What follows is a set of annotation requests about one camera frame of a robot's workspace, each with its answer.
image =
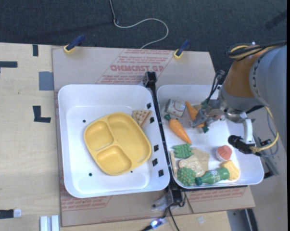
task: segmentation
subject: orange carrot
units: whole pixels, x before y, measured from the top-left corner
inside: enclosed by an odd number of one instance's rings
[[[196,118],[198,110],[195,109],[188,101],[185,101],[185,106],[187,107],[188,112],[189,112],[189,116],[190,116],[191,120],[193,121]],[[204,127],[204,125],[205,125],[205,123],[201,123],[201,124],[197,125],[196,127],[202,128],[202,127]]]
[[[172,119],[170,115],[165,115],[164,118],[169,121],[169,128],[186,143],[192,144],[188,134],[177,119]]]

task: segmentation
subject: toy pizza slice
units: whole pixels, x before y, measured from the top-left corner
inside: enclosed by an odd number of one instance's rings
[[[132,117],[142,127],[151,113],[151,110],[133,110]]]

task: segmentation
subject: toy bottle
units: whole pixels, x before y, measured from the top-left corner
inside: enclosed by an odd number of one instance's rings
[[[199,186],[203,183],[214,184],[220,180],[227,180],[229,178],[229,171],[225,167],[215,170],[208,170],[202,177],[196,177],[195,183]]]

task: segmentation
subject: cardboard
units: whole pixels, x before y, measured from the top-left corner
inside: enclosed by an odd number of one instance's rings
[[[63,182],[61,136],[57,95],[68,84],[140,84],[147,71],[157,75],[156,88],[166,84],[212,84],[214,68],[208,52],[184,52],[180,59],[173,51],[77,47],[66,54],[53,47],[56,133],[60,174],[62,226],[161,217],[151,203],[164,191],[78,199]],[[253,207],[249,187],[201,190],[186,193],[187,203],[175,208],[173,215]]]

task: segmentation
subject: wooden table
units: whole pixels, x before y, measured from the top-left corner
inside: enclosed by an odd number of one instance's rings
[[[0,230],[38,230],[39,217],[59,215],[59,175],[54,92],[39,90],[38,73],[52,72],[51,46],[0,43],[0,209],[21,209],[19,218],[0,219]],[[50,123],[34,122],[33,106]],[[204,223],[198,222],[203,217]],[[64,227],[60,230],[142,230],[153,219]],[[176,230],[170,217],[159,230]],[[175,216],[181,231],[231,231],[227,212]]]

